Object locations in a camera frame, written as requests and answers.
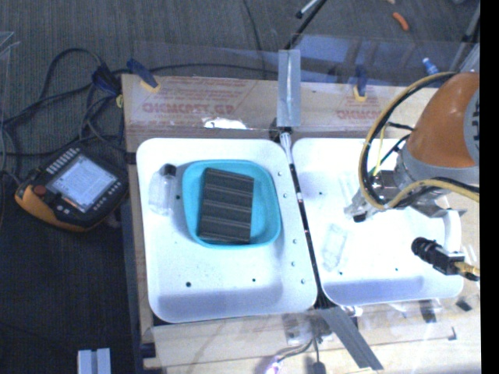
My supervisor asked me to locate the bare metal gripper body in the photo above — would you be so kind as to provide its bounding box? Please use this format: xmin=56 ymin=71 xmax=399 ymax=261
xmin=372 ymin=168 xmax=450 ymax=219

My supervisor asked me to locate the white plastic tray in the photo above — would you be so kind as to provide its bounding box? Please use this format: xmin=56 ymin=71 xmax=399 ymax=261
xmin=291 ymin=136 xmax=465 ymax=307
xmin=135 ymin=136 xmax=318 ymax=324

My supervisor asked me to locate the clear bottle with black cap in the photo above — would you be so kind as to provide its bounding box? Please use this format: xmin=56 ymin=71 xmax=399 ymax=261
xmin=147 ymin=163 xmax=179 ymax=216
xmin=338 ymin=171 xmax=370 ymax=224

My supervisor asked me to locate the clear plastic bottle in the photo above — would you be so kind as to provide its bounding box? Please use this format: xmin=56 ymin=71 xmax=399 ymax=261
xmin=320 ymin=224 xmax=349 ymax=273

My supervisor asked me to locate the blue divided plate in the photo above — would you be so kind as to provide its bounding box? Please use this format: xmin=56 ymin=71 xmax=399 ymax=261
xmin=181 ymin=159 xmax=281 ymax=249

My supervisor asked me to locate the dark grey ribbed block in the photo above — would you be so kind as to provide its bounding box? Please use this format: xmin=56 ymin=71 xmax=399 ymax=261
xmin=196 ymin=167 xmax=256 ymax=244

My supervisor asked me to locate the brown cardboard board red print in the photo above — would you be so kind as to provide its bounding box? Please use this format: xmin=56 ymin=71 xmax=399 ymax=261
xmin=120 ymin=73 xmax=481 ymax=370

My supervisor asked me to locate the black cylinder on white bracket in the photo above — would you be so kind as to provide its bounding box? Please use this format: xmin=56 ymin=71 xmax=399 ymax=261
xmin=411 ymin=207 xmax=467 ymax=277

